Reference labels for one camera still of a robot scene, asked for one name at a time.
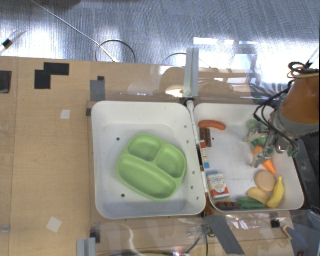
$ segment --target floor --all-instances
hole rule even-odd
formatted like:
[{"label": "floor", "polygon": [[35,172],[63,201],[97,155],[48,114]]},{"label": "floor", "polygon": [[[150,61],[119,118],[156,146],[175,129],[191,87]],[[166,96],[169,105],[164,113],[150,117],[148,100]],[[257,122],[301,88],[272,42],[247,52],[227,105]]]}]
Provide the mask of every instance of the floor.
[{"label": "floor", "polygon": [[[166,58],[197,47],[202,67],[252,70],[266,95],[319,47],[318,0],[0,0],[0,10],[0,41],[23,33],[4,56],[110,62],[98,45],[115,39],[137,63],[184,66],[182,54]],[[123,43],[103,47],[134,62]],[[319,133],[305,141],[318,173]]]}]

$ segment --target white tray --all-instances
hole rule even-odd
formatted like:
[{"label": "white tray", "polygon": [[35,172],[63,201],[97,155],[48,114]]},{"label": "white tray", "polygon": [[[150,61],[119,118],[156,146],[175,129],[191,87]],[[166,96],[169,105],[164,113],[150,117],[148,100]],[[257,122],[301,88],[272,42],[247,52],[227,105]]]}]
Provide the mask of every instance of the white tray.
[{"label": "white tray", "polygon": [[[178,103],[101,101],[92,109],[92,131],[95,200],[103,217],[115,220],[188,216],[204,210],[206,197],[186,107]],[[179,189],[167,201],[146,198],[117,177],[119,156],[129,140],[141,133],[160,137],[186,156],[185,176]]]},{"label": "white tray", "polygon": [[[254,147],[251,143],[243,142],[243,137],[248,132],[247,122],[253,119],[256,107],[255,105],[203,103],[194,109],[197,124],[201,120],[216,120],[226,125],[224,131],[210,128],[211,137],[214,140],[212,140],[212,147],[207,147],[207,154],[210,170],[223,173],[233,202],[236,202],[237,198],[245,197],[250,188],[256,187],[255,174],[259,170],[265,169],[262,165],[258,168],[250,167],[254,156]],[[271,107],[265,109],[267,118],[272,111]],[[285,193],[278,208],[266,208],[264,211],[300,209],[304,204],[304,193],[292,157],[288,157],[287,153],[274,152],[271,160],[277,171],[277,176],[283,176]],[[254,211],[250,209],[232,212]]]}]

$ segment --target toy bread roll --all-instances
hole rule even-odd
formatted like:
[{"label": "toy bread roll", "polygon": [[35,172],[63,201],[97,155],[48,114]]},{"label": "toy bread roll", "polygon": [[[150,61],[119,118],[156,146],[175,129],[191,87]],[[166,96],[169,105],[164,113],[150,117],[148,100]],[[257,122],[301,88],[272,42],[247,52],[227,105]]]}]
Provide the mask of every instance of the toy bread roll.
[{"label": "toy bread roll", "polygon": [[275,189],[277,179],[269,171],[261,170],[255,175],[254,182],[263,192],[272,192]]}]

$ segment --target small carton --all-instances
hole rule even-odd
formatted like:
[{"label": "small carton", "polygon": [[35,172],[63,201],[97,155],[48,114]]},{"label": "small carton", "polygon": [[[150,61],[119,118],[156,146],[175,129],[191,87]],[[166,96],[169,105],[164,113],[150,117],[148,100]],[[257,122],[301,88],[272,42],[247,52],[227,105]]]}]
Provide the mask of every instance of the small carton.
[{"label": "small carton", "polygon": [[213,200],[229,198],[229,190],[222,173],[208,173],[206,175],[210,194]]}]

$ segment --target banana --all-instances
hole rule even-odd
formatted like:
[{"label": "banana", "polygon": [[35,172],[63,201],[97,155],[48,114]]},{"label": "banana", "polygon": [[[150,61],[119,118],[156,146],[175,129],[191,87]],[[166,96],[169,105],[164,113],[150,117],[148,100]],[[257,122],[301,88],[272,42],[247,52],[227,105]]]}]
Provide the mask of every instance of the banana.
[{"label": "banana", "polygon": [[252,187],[247,192],[248,197],[251,197],[264,205],[267,205],[268,201],[270,200],[270,196],[268,196],[265,192],[257,187]]},{"label": "banana", "polygon": [[285,187],[282,183],[282,177],[279,176],[278,182],[276,183],[271,199],[268,201],[267,206],[269,208],[276,208],[280,204],[282,198],[284,197]]}]

